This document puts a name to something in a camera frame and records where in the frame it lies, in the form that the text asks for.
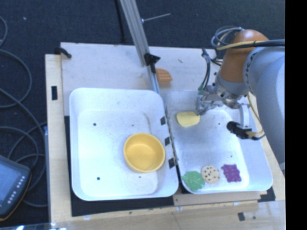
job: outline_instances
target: screen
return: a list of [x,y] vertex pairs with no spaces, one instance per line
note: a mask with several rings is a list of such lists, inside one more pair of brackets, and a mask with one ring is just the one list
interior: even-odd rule
[[0,163],[0,202],[5,199],[20,176],[19,172]]

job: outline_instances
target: black clip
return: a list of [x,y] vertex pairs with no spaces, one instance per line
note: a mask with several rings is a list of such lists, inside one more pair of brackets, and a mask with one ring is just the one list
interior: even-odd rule
[[234,122],[234,121],[230,121],[228,124],[227,124],[227,129],[235,134],[237,137],[241,138],[241,139],[247,139],[249,138],[247,132],[248,131],[251,131],[251,128],[250,127],[246,127],[246,128],[241,128],[240,127],[240,124],[237,123],[237,122]]
[[62,48],[62,47],[56,47],[56,48],[54,49],[54,54],[60,55],[61,53],[64,54],[64,55],[66,55],[67,58],[71,58],[71,54],[68,53],[64,48]]
[[149,53],[146,53],[144,55],[144,59],[145,59],[146,65],[150,66],[150,69],[151,69],[152,73],[155,73],[154,65],[155,65],[155,63],[158,62],[159,59],[161,59],[161,57],[154,56],[154,55],[151,55]]

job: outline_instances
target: aluminum rod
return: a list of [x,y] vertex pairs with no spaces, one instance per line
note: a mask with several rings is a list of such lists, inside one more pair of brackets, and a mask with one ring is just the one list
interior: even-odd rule
[[[136,46],[136,50],[140,58],[141,65],[146,66],[146,61],[144,56],[145,54],[149,54],[150,51],[136,1],[135,0],[119,0],[119,1],[123,8],[133,42]],[[151,71],[150,67],[148,67],[148,74],[153,90],[158,94],[160,94],[157,76],[155,73]]]

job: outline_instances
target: white tray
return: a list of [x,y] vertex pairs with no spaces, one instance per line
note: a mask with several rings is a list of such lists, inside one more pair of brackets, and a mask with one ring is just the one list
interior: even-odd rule
[[[261,142],[240,139],[226,128],[229,121],[240,123],[238,109],[230,109],[224,105],[202,115],[200,122],[195,126],[179,125],[176,114],[194,111],[197,95],[195,91],[175,91],[165,97],[179,171],[183,176],[186,172],[201,172],[203,166],[213,165],[219,170],[221,179],[216,184],[205,183],[198,191],[191,191],[183,183],[186,189],[193,194],[269,189],[272,185],[272,174]],[[256,130],[250,112],[249,115],[250,126]],[[236,164],[242,180],[228,182],[221,168],[224,164]]]
[[[71,173],[74,193],[83,200],[166,197],[178,188],[163,100],[150,90],[78,88],[70,95]],[[165,145],[156,172],[137,173],[123,156],[126,139],[138,132]]]

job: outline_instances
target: yellow bowl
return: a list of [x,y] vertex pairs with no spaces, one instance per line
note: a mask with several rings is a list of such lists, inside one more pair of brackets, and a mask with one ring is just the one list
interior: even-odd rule
[[160,140],[147,133],[130,136],[124,145],[127,165],[137,172],[153,172],[164,163],[165,150]]

